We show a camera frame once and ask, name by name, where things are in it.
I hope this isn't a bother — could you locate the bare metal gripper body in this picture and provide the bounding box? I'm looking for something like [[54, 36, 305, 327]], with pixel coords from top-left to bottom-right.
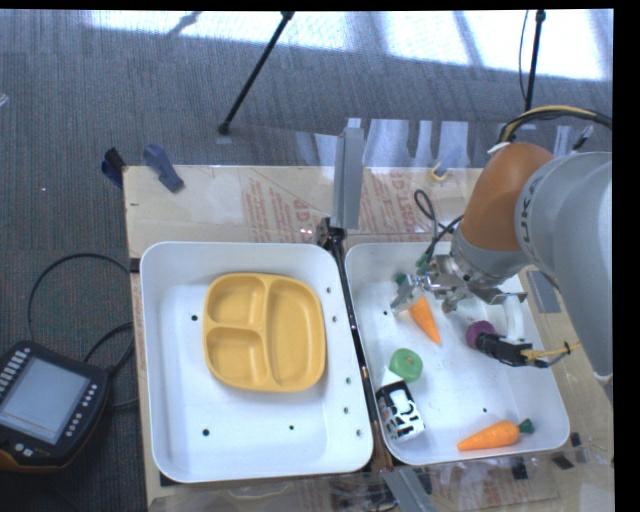
[[423, 253, 503, 302]]

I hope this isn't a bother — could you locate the orange carrot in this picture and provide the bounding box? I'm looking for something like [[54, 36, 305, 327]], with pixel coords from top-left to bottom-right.
[[456, 418, 536, 452], [394, 272, 443, 346]]

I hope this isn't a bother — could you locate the purple round toy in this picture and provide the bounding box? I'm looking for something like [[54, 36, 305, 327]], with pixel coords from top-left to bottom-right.
[[465, 320, 497, 350]]

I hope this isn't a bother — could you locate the green doughnut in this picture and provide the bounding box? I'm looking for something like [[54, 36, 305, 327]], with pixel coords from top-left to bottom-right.
[[388, 347, 425, 384]]

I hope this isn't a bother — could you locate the white plastic tray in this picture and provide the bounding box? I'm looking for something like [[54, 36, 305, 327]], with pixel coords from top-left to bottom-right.
[[344, 241, 572, 467], [139, 241, 375, 484]]

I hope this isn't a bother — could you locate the yellow divided plate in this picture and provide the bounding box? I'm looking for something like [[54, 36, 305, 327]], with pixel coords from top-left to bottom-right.
[[202, 272, 328, 393]]

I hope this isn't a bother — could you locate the black and white carton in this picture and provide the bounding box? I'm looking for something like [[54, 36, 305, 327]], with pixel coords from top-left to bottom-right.
[[374, 365, 427, 442]]

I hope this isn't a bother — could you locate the brown cardboard board red print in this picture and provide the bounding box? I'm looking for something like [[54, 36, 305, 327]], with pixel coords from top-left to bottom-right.
[[122, 164, 614, 512]]

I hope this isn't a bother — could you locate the black stand leg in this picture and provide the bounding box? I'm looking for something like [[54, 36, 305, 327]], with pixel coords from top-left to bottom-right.
[[217, 10, 296, 136], [523, 9, 547, 114]]

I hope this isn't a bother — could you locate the black cylinder on white bracket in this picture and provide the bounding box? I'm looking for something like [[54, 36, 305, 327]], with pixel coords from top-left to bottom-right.
[[474, 294, 534, 368]]

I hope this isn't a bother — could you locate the black block with wires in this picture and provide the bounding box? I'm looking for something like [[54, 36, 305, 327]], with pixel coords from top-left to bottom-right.
[[315, 217, 347, 247]]

